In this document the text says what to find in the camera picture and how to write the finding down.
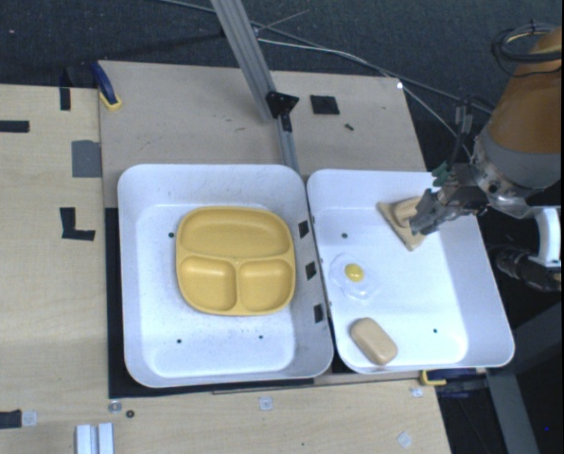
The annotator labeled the beige toy bread roll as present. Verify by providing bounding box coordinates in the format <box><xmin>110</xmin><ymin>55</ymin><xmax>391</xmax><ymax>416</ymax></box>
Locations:
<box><xmin>349</xmin><ymin>317</ymin><xmax>399</xmax><ymax>367</ymax></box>

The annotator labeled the white plastic tray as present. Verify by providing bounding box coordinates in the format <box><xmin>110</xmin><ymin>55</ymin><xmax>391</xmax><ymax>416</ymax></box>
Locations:
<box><xmin>306</xmin><ymin>167</ymin><xmax>516</xmax><ymax>375</ymax></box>
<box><xmin>116</xmin><ymin>163</ymin><xmax>335</xmax><ymax>390</ymax></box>

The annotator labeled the yellow divided plate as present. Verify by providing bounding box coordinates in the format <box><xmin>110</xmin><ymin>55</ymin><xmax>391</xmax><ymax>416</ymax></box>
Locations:
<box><xmin>175</xmin><ymin>205</ymin><xmax>296</xmax><ymax>317</ymax></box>

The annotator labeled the black cylinder on white bracket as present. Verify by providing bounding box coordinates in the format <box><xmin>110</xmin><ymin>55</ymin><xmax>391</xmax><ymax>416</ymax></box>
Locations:
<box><xmin>494</xmin><ymin>205</ymin><xmax>563</xmax><ymax>293</ymax></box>

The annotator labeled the toy fried egg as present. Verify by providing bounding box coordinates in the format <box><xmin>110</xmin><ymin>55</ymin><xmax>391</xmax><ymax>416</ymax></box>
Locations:
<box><xmin>328</xmin><ymin>252</ymin><xmax>378</xmax><ymax>302</ymax></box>

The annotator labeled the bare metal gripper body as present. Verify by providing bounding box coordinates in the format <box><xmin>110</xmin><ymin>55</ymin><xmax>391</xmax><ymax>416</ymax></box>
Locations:
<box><xmin>434</xmin><ymin>162</ymin><xmax>544</xmax><ymax>219</ymax></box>

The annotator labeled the pale wood board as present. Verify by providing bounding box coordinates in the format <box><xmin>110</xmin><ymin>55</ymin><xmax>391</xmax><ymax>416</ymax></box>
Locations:
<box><xmin>97</xmin><ymin>59</ymin><xmax>434</xmax><ymax>388</ymax></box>

